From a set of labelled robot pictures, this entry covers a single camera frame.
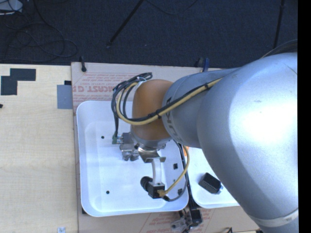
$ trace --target black floor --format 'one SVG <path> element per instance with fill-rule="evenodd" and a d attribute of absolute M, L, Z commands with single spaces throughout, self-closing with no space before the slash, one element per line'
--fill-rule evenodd
<path fill-rule="evenodd" d="M 79 61 L 240 67 L 273 49 L 281 0 L 19 0 L 0 11 L 0 63 Z M 297 39 L 298 0 L 285 0 L 277 45 Z"/>

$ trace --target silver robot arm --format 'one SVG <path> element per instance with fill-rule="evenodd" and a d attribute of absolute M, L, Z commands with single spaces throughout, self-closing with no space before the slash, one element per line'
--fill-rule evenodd
<path fill-rule="evenodd" d="M 184 77 L 163 105 L 223 76 L 162 117 L 169 135 L 201 148 L 230 194 L 265 233 L 298 232 L 297 53 Z"/>

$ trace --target small black box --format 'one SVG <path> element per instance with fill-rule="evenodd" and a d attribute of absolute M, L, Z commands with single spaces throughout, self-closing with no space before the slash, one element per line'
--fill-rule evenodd
<path fill-rule="evenodd" d="M 199 185 L 202 186 L 205 190 L 210 193 L 216 194 L 222 188 L 222 184 L 219 180 L 217 180 L 214 176 L 206 173 L 201 178 Z"/>
<path fill-rule="evenodd" d="M 190 210 L 191 220 L 193 226 L 198 226 L 203 222 L 202 215 L 199 209 Z"/>

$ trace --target metal stand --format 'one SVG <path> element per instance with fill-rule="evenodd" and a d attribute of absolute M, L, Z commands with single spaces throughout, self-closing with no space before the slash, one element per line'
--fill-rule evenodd
<path fill-rule="evenodd" d="M 118 30 L 115 32 L 115 34 L 111 37 L 111 39 L 108 41 L 106 47 L 110 48 L 112 45 L 112 42 L 116 39 L 118 34 L 122 31 L 122 29 L 125 27 L 125 25 L 128 23 L 128 21 L 132 18 L 136 10 L 141 6 L 141 4 L 144 2 L 144 0 L 140 0 L 138 4 L 135 6 L 133 11 L 129 14 L 129 16 L 125 19 L 125 21 L 121 24 L 121 26 L 118 28 Z"/>

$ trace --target black tape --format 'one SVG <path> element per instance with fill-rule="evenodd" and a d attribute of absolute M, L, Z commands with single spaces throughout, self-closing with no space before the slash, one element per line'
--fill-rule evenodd
<path fill-rule="evenodd" d="M 0 95 L 17 95 L 18 81 L 35 81 L 36 69 L 11 68 L 10 76 L 1 76 Z"/>
<path fill-rule="evenodd" d="M 65 80 L 64 85 L 71 85 L 71 80 Z"/>

